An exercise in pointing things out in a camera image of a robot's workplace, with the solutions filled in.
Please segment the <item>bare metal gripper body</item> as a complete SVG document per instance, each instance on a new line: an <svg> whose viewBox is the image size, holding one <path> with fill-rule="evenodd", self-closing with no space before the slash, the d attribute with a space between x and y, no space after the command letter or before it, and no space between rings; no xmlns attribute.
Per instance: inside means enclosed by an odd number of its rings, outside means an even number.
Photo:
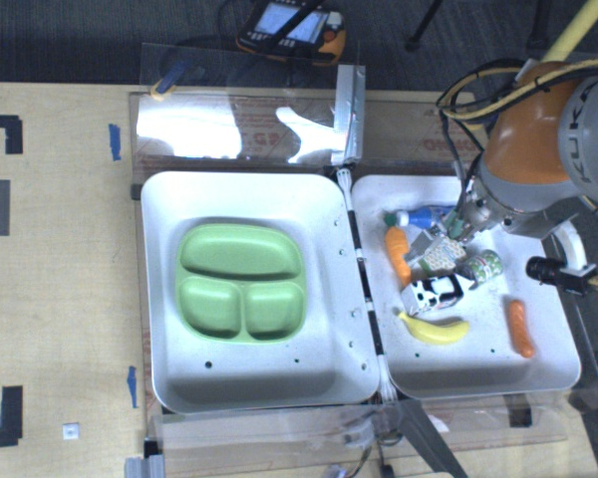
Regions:
<svg viewBox="0 0 598 478"><path fill-rule="evenodd" d="M501 226L510 230L515 214L501 205L483 186L472 186L445 217L445 230L450 239L466 243L478 233Z"/></svg>

